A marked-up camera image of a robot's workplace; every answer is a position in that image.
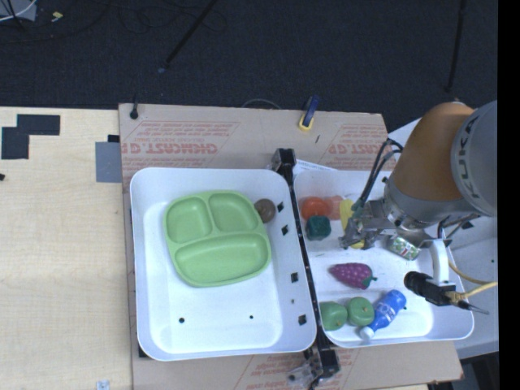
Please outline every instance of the cardboard sheet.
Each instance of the cardboard sheet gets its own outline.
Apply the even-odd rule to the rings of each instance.
[[[207,106],[119,105],[123,200],[128,264],[133,383],[136,390],[253,390],[289,386],[288,372],[301,353],[158,362],[139,356],[135,275],[128,186],[145,167],[267,168],[278,148],[297,159],[341,170],[371,169],[388,134],[379,114],[316,111],[308,132],[298,128],[302,111]],[[395,161],[387,163],[392,170]],[[341,370],[323,390],[389,388],[457,380],[462,368],[453,342],[337,349]]]

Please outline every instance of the green apple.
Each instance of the green apple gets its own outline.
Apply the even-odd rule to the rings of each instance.
[[[349,317],[347,308],[334,301],[319,302],[319,311],[325,331],[340,329],[346,324]]]
[[[349,322],[365,327],[374,320],[374,306],[365,297],[353,297],[347,305]]]

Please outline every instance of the black square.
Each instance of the black square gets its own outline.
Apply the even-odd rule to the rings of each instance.
[[[29,159],[29,135],[16,127],[2,128],[2,159]]]

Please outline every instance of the white bottle cap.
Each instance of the white bottle cap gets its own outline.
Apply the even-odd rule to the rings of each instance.
[[[372,339],[372,336],[374,336],[374,330],[371,327],[363,327],[361,328],[361,331],[359,332],[359,335],[361,338],[365,341],[369,341]]]

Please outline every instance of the black carpet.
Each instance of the black carpet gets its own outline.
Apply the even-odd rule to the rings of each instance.
[[[0,105],[301,109],[318,94],[391,132],[439,102],[497,99],[498,0],[463,16],[461,0],[217,0],[194,28],[210,2],[38,0],[34,21],[0,21]]]

